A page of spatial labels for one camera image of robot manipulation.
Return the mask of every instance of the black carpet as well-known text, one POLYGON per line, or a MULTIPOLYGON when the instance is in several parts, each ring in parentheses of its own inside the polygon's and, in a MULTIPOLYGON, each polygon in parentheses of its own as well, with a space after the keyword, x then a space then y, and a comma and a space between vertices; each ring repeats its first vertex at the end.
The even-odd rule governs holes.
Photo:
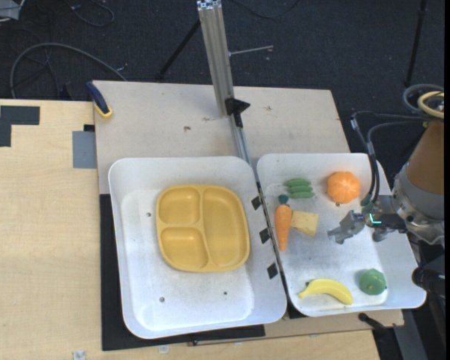
MULTIPOLYGON (((26 0, 18 20, 0 22, 0 98, 86 100, 89 80, 154 82, 162 72, 165 83, 212 84, 200 28, 164 68, 198 20, 196 3, 26 0)), ((234 86, 331 90, 351 152, 365 152, 354 112, 409 115, 406 87, 444 86, 445 0, 222 4, 231 53, 273 46, 231 56, 234 86)), ((372 115, 361 120, 363 131, 377 124, 372 115)), ((422 131, 401 124, 374 134, 390 184, 422 131)))

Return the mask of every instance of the black mat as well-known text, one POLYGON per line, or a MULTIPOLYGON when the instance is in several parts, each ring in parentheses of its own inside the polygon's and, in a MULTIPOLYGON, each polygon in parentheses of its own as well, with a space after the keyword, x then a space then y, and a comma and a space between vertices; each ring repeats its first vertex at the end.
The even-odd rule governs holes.
POLYGON ((119 267, 110 195, 100 195, 100 267, 102 350, 125 350, 163 344, 191 343, 224 339, 259 338, 265 336, 263 325, 216 329, 200 333, 181 334, 161 339, 142 339, 125 325, 120 296, 119 267))

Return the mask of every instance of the toy food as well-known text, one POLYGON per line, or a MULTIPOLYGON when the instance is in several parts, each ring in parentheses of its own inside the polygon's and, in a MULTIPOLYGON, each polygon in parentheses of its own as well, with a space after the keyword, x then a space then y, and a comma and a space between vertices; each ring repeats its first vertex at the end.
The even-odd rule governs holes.
POLYGON ((307 287, 298 294, 298 297, 302 299, 306 295, 312 295, 315 293, 325 293, 335 297, 339 302, 346 305, 353 303, 352 293, 347 286, 333 279, 314 279, 307 287))
POLYGON ((307 199, 314 196, 311 183, 306 178, 291 178, 285 181, 285 185, 292 199, 307 199))
POLYGON ((327 179, 327 194, 336 203, 350 203, 360 194, 360 181, 350 171, 335 172, 327 179))
POLYGON ((293 211, 290 226, 309 236, 317 233, 319 215, 317 213, 293 211))
POLYGON ((287 204, 288 196, 280 195, 278 201, 280 201, 280 205, 275 209, 275 233, 277 234, 278 248, 280 251, 284 251, 287 247, 293 211, 287 204))
POLYGON ((358 287, 368 295, 379 295, 387 287, 385 275, 375 268, 368 269, 360 275, 358 287))

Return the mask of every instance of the yellow divided plate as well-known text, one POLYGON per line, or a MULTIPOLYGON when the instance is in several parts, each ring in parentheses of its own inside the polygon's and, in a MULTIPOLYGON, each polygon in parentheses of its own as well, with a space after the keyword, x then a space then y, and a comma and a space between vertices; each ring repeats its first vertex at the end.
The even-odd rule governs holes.
POLYGON ((157 201, 160 252, 188 272, 236 269, 250 253, 247 218, 239 197, 218 185, 168 187, 157 201))

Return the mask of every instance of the white tray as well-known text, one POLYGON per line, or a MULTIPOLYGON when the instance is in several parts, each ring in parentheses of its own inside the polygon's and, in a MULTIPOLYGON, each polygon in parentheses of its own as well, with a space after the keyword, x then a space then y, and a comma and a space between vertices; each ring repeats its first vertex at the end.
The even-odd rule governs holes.
MULTIPOLYGON (((379 173, 380 194, 390 194, 381 166, 379 173)), ((284 182, 294 178, 308 179, 316 194, 310 199, 289 200, 292 209, 319 214, 316 235, 310 237, 291 229, 286 250, 279 253, 289 299, 298 311, 316 317, 417 308, 423 304, 426 292, 412 282, 417 263, 406 235, 389 233, 386 240, 376 243, 372 240, 371 228, 366 226, 343 244, 328 237, 327 231, 339 227, 349 211, 359 213, 362 209, 360 200, 368 192, 371 179, 366 154, 267 154, 259 159, 257 174, 272 226, 278 196, 287 194, 284 182), (326 179, 339 170, 355 174, 361 182, 361 196, 350 204, 336 206, 326 194, 326 179), (358 287, 359 275, 369 268, 378 269, 385 275, 388 287, 381 295, 367 295, 358 287), (329 295, 299 298, 298 293, 314 278, 332 278, 345 284, 352 293, 353 304, 342 304, 329 295)))
POLYGON ((287 308, 272 241, 252 168, 238 157, 158 157, 117 160, 109 170, 124 322, 141 338, 272 323, 287 308), (193 273, 169 266, 161 255, 155 206, 172 185, 222 185, 242 201, 250 255, 237 269, 193 273))

